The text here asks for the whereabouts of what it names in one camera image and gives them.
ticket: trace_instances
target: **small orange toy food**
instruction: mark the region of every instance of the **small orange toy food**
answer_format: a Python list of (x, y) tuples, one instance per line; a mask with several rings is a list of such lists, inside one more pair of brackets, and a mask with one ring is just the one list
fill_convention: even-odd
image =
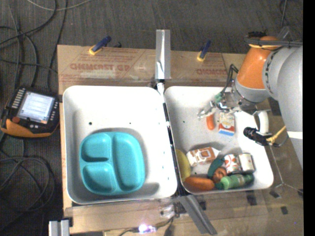
[(199, 191), (211, 191), (215, 187), (215, 183), (205, 177), (188, 177), (184, 183)]
[(206, 121), (207, 121), (208, 129), (209, 130), (214, 130), (215, 122), (214, 122), (214, 114), (213, 113), (211, 115), (207, 116)]
[(219, 183), (222, 177), (226, 176), (225, 167), (218, 167), (213, 173), (212, 180), (214, 183)]

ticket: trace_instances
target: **blue clamp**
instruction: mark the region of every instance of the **blue clamp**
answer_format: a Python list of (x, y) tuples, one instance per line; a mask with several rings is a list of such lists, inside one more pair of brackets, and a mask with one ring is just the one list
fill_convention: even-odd
[(210, 44), (211, 44), (211, 41), (208, 40), (207, 43), (200, 48), (197, 60), (199, 60), (199, 61), (204, 61), (205, 60), (206, 54), (207, 54), (208, 49), (210, 47)]
[(103, 46), (107, 46), (107, 44), (112, 40), (110, 36), (107, 36), (106, 38), (103, 38), (101, 41), (99, 41), (96, 45), (92, 46), (89, 49), (90, 54), (95, 55), (98, 52), (100, 52), (101, 48)]

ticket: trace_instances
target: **teal divided plate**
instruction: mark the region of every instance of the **teal divided plate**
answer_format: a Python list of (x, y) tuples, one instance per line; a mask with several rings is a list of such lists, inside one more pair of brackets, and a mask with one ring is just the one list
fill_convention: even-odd
[(80, 171), (85, 187), (99, 195), (121, 195), (140, 189), (145, 166), (138, 140), (123, 132), (101, 132), (80, 144)]

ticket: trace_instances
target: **controller screen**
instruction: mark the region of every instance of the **controller screen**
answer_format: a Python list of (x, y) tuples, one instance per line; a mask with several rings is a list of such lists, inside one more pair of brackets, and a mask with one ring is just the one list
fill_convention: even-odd
[(27, 91), (17, 117), (46, 124), (50, 117), (53, 103), (54, 98), (51, 96)]

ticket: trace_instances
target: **white sink basin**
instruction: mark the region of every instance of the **white sink basin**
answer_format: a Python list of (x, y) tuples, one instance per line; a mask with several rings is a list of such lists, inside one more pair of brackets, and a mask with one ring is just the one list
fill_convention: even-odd
[[(230, 190), (212, 190), (206, 193), (231, 192), (242, 190), (265, 189), (273, 183), (273, 173), (263, 146), (244, 136), (245, 127), (257, 128), (254, 116), (245, 112), (235, 113), (235, 134), (228, 136), (218, 133), (219, 111), (215, 113), (214, 130), (209, 130), (206, 119), (198, 119), (199, 113), (210, 100), (214, 100), (222, 88), (218, 87), (169, 87), (165, 91), (165, 102), (171, 123), (175, 148), (184, 153), (192, 149), (211, 146), (220, 150), (219, 155), (230, 153), (250, 153), (253, 157), (256, 171), (254, 182), (246, 188)], [(206, 176), (209, 164), (198, 165), (191, 169), (191, 174)], [(193, 194), (200, 193), (197, 190), (187, 189)]]
[[(63, 94), (66, 178), (70, 198), (82, 205), (160, 199), (177, 189), (173, 156), (159, 93), (148, 87), (73, 86)], [(83, 184), (79, 146), (96, 132), (119, 131), (140, 143), (146, 177), (142, 187), (130, 194), (103, 196)]]

